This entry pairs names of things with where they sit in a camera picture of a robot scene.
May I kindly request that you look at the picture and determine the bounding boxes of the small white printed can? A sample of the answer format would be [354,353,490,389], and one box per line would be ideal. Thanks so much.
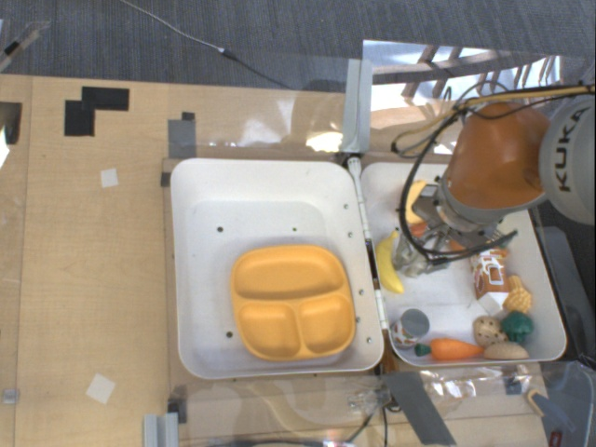
[389,307,431,350]

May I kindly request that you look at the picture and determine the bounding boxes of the orange divided plate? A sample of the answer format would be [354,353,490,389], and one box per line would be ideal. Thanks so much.
[229,244,358,362]

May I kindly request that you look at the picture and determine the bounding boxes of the brown and white carton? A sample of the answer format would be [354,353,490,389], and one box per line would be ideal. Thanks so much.
[468,248,514,317]

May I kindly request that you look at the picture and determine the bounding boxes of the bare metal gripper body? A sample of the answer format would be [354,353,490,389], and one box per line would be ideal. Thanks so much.
[411,192,495,256]

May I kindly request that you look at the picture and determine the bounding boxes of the yellow wedge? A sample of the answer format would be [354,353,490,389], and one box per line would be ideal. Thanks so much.
[403,180,428,225]

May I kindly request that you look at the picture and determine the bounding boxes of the orange carrot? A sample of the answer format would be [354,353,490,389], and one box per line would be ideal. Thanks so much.
[413,337,486,362]

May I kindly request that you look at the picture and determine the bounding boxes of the tan bread roll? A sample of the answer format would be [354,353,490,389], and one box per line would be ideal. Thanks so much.
[482,340,531,361]

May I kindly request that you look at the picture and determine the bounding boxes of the yellow banana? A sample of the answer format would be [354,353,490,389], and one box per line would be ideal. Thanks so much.
[375,229,406,295]

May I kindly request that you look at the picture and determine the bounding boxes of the speckled tan biscuit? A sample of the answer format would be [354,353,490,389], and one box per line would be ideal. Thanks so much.
[472,315,509,348]

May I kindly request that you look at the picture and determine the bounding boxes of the white plastic tray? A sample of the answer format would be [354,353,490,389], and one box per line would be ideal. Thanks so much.
[169,156,386,381]
[360,159,569,368]

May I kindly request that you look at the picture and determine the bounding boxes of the yellow toy bread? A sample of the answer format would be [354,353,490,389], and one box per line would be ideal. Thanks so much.
[502,274,534,316]

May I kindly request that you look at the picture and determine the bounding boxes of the thin black and white rod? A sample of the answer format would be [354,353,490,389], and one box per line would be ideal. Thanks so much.
[345,155,390,332]

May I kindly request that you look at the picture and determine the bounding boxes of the green broccoli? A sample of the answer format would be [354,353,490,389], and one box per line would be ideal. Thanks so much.
[500,310,535,345]

